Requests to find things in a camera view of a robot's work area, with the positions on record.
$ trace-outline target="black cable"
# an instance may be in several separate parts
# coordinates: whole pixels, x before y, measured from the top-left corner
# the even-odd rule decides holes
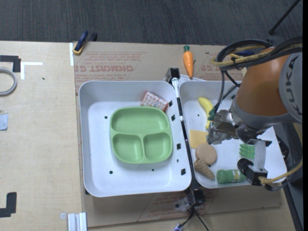
[[[287,41],[281,43],[280,45],[276,46],[269,54],[268,56],[271,56],[277,52],[280,52],[281,50],[290,47],[291,45],[299,44],[303,42],[303,36],[295,37],[288,39]]]
[[[242,46],[263,46],[265,48],[269,48],[272,46],[268,41],[260,40],[260,39],[247,39],[235,42],[223,48],[216,56],[216,62],[222,62],[223,59],[229,55],[230,52],[233,52],[236,48]]]
[[[189,215],[189,217],[187,218],[187,220],[185,222],[183,222],[182,224],[180,224],[178,226],[178,228],[182,228],[193,217],[194,214],[196,214],[196,216],[201,221],[201,223],[206,228],[206,230],[209,231],[209,229],[207,228],[206,224],[202,221],[202,219],[200,218],[199,214],[197,213],[197,211],[195,210],[194,207],[191,207],[191,214]]]
[[[192,207],[191,214],[189,215],[189,217],[187,218],[185,222],[183,222],[182,224],[178,226],[178,228],[183,227],[193,217],[194,213],[195,213],[195,209]]]
[[[299,1],[301,0],[296,0],[292,6],[288,9],[288,11],[280,18],[280,20],[275,24],[275,26],[273,26],[273,28],[271,30],[269,30],[269,34],[273,35],[275,29],[280,25],[280,23],[285,19],[285,17],[291,12],[291,10],[299,3]]]
[[[229,88],[229,90],[223,95],[222,99],[224,100],[235,88],[240,87],[241,84],[238,84],[237,86],[232,86]]]
[[[201,221],[201,223],[203,224],[203,226],[206,228],[206,230],[209,231],[208,228],[207,228],[207,226],[206,226],[206,224],[205,224],[205,223],[202,221],[202,219],[199,217],[198,213],[197,213],[196,211],[195,211],[195,213],[196,213],[198,219],[199,219],[199,220]]]
[[[214,113],[217,112],[221,102],[222,102],[222,95],[223,95],[223,90],[225,88],[225,71],[220,71],[221,72],[221,89],[220,89],[220,94],[217,100],[217,104],[214,106],[215,110]]]
[[[284,180],[284,181],[282,182],[282,184],[281,184],[280,186],[278,186],[278,187],[272,187],[272,186],[269,185],[269,184],[265,184],[264,188],[265,188],[266,190],[268,190],[268,191],[273,192],[273,191],[276,191],[276,190],[279,190],[279,189],[285,187],[286,185],[288,185],[288,184],[290,183],[290,181],[291,181],[291,180]]]
[[[276,53],[274,55],[266,56],[264,58],[260,58],[260,59],[250,61],[250,62],[247,62],[247,63],[241,63],[241,64],[236,64],[236,65],[221,67],[221,69],[223,69],[224,71],[227,71],[227,70],[231,70],[231,69],[235,69],[235,68],[251,67],[251,66],[254,66],[254,65],[259,65],[259,64],[263,64],[265,62],[269,62],[271,60],[274,60],[276,58],[279,58],[279,57],[282,57],[282,56],[285,56],[285,55],[290,55],[290,54],[293,54],[293,53],[299,53],[299,52],[302,52],[302,51],[303,51],[302,47],[292,48],[292,49],[288,49],[288,50]]]
[[[236,86],[238,86],[238,83],[229,75],[227,71],[225,71],[226,76],[232,81],[232,83]]]

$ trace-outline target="tripod leg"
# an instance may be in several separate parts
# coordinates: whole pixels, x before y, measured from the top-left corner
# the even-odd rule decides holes
[[[287,17],[291,10],[299,3],[300,0],[296,0],[293,5],[288,9],[288,11],[281,17],[281,19],[276,23],[276,25],[269,31],[270,35],[274,34],[274,30],[279,26],[279,24]]]

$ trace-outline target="black tape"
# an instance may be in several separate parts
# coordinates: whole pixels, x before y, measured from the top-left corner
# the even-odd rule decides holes
[[[6,195],[6,208],[0,208],[0,218],[9,218],[12,213],[16,213],[17,193],[9,192]]]
[[[0,62],[10,62],[10,63],[13,63],[13,72],[14,73],[20,73],[20,62],[21,62],[21,59],[19,59],[18,56],[1,55],[0,56]]]

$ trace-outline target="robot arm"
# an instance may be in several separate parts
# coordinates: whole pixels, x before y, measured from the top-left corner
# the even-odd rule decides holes
[[[282,47],[277,48],[268,47],[261,54],[272,56]],[[302,123],[302,48],[286,54],[292,52],[289,49],[285,55],[280,52],[279,57],[270,57],[272,60],[261,64],[247,63],[250,67],[230,109],[214,112],[206,138],[209,144],[240,139],[255,146],[254,163],[244,158],[238,162],[238,168],[252,185],[261,185],[259,177],[267,176],[265,153],[271,143],[257,137],[275,124]],[[224,55],[229,54],[228,50],[223,51]]]

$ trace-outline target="white tray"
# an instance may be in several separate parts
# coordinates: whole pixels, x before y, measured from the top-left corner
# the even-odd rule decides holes
[[[160,163],[123,163],[112,151],[110,117],[119,108],[139,106],[147,91],[173,103],[166,109],[173,152]],[[79,102],[84,185],[91,195],[108,197],[178,192],[189,187],[192,176],[177,99],[170,84],[164,81],[89,81],[80,87]]]
[[[233,83],[228,81],[225,82],[224,93],[233,86]],[[204,97],[209,99],[213,105],[217,103],[218,95],[221,89],[220,81],[187,81],[180,85],[180,97],[183,108],[183,117],[185,120],[185,127],[187,134],[189,130],[200,130],[207,131],[206,125],[206,114],[203,107],[199,104],[198,98]],[[219,106],[219,109],[229,110],[231,106],[231,97],[235,95],[237,89],[231,93]],[[275,135],[273,127],[269,128],[258,136],[258,139],[272,141],[271,145],[266,148],[266,160],[265,169],[268,171],[268,178],[275,178],[287,172],[286,165]],[[224,140],[222,144],[213,145],[217,151],[217,161],[211,165],[212,172],[216,175],[219,169],[237,169],[237,162],[241,159],[239,155],[240,144],[243,144],[241,140]],[[195,158],[195,149],[191,149],[193,161]],[[249,185],[246,180],[239,183],[227,183],[219,184],[217,180],[211,180],[199,173],[195,172],[197,181],[204,187],[207,188],[222,188],[239,185]]]
[[[225,83],[225,91],[233,84]],[[180,97],[187,135],[189,130],[206,131],[206,114],[198,98],[208,98],[216,104],[220,91],[219,81],[180,81]],[[139,106],[146,91],[150,91],[172,105],[166,109],[173,140],[172,155],[163,162],[152,164],[127,164],[116,158],[110,143],[110,117],[122,107]],[[229,109],[229,95],[219,109]],[[83,173],[86,190],[96,197],[131,195],[142,193],[179,192],[187,189],[192,176],[180,123],[179,110],[174,88],[164,81],[89,81],[79,89]],[[265,169],[268,178],[287,172],[282,153],[273,128],[260,139],[272,141],[267,147]],[[241,158],[241,140],[226,140],[213,145],[218,159],[211,166],[216,175],[219,169],[237,169]],[[195,149],[191,149],[195,161]],[[199,172],[196,179],[206,188],[222,188],[249,185],[241,183],[219,184]]]

